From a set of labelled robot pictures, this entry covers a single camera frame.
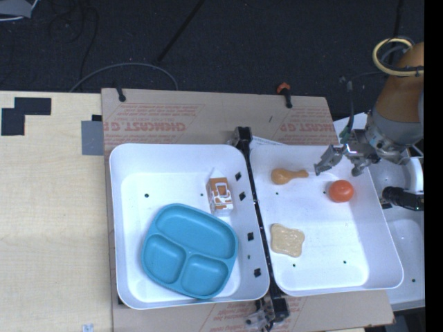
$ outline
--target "cardboard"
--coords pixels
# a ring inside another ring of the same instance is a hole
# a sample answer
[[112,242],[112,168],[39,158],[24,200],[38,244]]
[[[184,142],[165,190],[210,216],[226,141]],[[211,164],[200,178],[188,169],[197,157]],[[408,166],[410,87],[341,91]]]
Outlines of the cardboard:
[[[250,127],[254,136],[289,145],[338,144],[326,99],[189,91],[102,90],[102,115],[107,177],[109,254],[114,331],[217,332],[247,331],[246,317],[255,302],[197,304],[134,310],[118,303],[109,155],[126,142],[220,144],[236,127]],[[290,316],[276,332],[308,332],[392,324],[394,316],[384,290],[286,297]]]

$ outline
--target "blue plate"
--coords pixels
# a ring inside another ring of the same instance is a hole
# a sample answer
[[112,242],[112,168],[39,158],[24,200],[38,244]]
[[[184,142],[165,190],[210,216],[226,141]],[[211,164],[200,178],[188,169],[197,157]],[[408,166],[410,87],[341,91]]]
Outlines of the blue plate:
[[210,299],[225,287],[237,258],[231,226],[195,207],[169,204],[155,216],[143,242],[147,276],[169,289]]

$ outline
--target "white tray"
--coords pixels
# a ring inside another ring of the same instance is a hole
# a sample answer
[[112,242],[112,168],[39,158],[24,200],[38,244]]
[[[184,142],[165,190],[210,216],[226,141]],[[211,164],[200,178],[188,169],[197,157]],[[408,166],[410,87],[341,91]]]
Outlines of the white tray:
[[[369,171],[353,177],[351,162],[343,158],[316,176],[314,163],[325,150],[325,146],[260,145],[251,152],[276,284],[292,296],[395,288],[403,280],[403,268]],[[309,177],[276,185],[271,172],[279,167],[306,169]],[[328,185],[338,179],[354,186],[347,203],[332,202],[327,195]],[[305,233],[301,256],[272,251],[273,223]]]
[[[117,290],[131,308],[256,300],[269,289],[269,274],[243,154],[230,145],[124,144],[109,159]],[[228,179],[234,210],[220,219],[237,234],[237,259],[228,283],[212,299],[195,299],[152,281],[141,249],[150,223],[165,205],[182,203],[210,212],[206,182],[217,169]]]

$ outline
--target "yellow cable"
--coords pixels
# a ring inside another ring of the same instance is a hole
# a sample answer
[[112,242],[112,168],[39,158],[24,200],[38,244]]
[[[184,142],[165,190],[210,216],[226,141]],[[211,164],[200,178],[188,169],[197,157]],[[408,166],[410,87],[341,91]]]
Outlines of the yellow cable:
[[374,64],[377,68],[379,68],[381,71],[383,71],[384,73],[387,73],[389,75],[394,75],[394,76],[417,76],[417,75],[423,75],[424,70],[410,70],[410,71],[397,71],[397,70],[392,70],[387,68],[386,66],[384,66],[380,61],[379,58],[377,57],[377,53],[379,52],[379,49],[381,48],[381,46],[383,46],[385,43],[387,42],[400,42],[403,43],[405,45],[407,45],[408,48],[411,48],[413,46],[412,43],[410,43],[407,39],[403,39],[403,38],[388,38],[385,39],[383,41],[381,41],[380,43],[378,43],[373,52],[372,52],[372,60],[374,61]]

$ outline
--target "tomato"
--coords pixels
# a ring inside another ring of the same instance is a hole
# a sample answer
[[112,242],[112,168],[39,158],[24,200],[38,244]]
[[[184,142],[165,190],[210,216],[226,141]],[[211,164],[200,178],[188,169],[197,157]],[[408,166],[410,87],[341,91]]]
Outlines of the tomato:
[[328,194],[334,202],[347,202],[354,195],[354,187],[347,180],[338,180],[330,185]]

